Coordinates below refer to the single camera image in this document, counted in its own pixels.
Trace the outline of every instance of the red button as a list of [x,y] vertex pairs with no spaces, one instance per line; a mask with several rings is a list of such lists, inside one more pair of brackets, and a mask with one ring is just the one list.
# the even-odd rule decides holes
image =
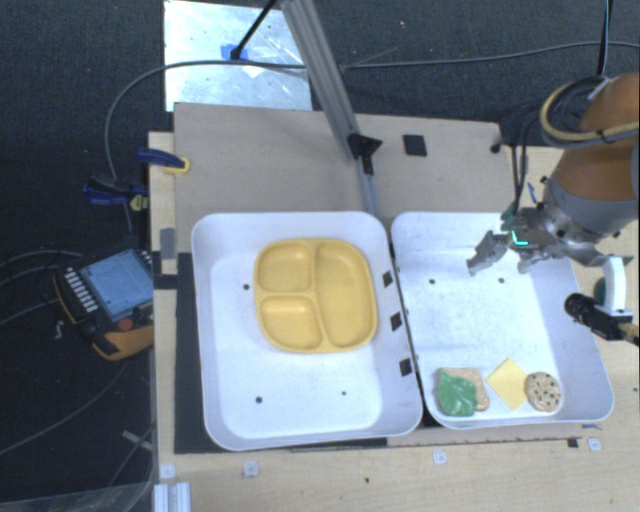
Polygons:
[[133,320],[130,317],[118,320],[116,327],[120,332],[130,331],[131,329],[133,329]]

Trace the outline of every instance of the yellow plate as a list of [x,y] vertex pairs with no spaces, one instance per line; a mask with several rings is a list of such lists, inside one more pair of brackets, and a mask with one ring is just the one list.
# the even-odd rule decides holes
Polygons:
[[346,242],[296,238],[269,244],[256,259],[253,285],[262,333],[282,350],[352,350],[376,332],[371,271]]

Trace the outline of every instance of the wooden table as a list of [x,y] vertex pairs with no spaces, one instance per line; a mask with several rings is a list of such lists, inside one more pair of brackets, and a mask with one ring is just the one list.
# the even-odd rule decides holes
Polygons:
[[[380,116],[374,120],[384,130],[385,123],[393,123],[394,119],[397,121],[397,118]],[[472,125],[478,123],[445,123],[452,123],[447,124],[447,128],[459,135],[450,141],[453,152],[457,158],[473,165],[474,153],[465,154],[462,142],[477,128]],[[150,145],[171,151],[173,134],[153,133]],[[557,150],[532,148],[529,180],[537,183],[534,181],[537,177],[549,175],[559,155]],[[176,224],[176,179],[179,178],[164,174],[156,166],[150,169],[154,251],[160,248],[160,230]],[[637,247],[637,222],[628,226],[619,238],[601,244],[603,252],[636,257],[627,267],[627,307],[633,310],[636,321]],[[601,272],[577,265],[574,268],[583,292],[591,294]],[[162,271],[175,273],[175,261],[164,260]],[[175,455],[176,292],[156,290],[154,299],[159,463],[175,465],[175,480],[191,484],[193,510],[630,511],[640,503],[638,349],[631,344],[598,340],[614,389],[615,408],[597,428],[574,426],[581,434],[577,448],[569,447],[563,439],[343,451],[281,449]],[[588,438],[597,439],[601,450],[592,451]],[[436,464],[434,451],[443,451],[446,463]],[[248,461],[259,463],[258,476],[243,476],[243,464]]]

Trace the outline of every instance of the green light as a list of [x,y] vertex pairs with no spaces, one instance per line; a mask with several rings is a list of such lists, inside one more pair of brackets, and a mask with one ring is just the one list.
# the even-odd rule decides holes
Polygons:
[[511,239],[513,240],[513,243],[516,244],[518,247],[524,247],[526,245],[529,245],[529,242],[527,242],[526,240],[518,240],[518,237],[515,231],[511,232]]

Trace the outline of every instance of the yellow clamp pad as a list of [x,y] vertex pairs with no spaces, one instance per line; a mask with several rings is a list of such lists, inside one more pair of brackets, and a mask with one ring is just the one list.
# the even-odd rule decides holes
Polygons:
[[184,162],[184,168],[179,169],[177,167],[165,167],[164,172],[167,174],[187,174],[189,172],[191,164],[186,158],[180,158],[180,160]]

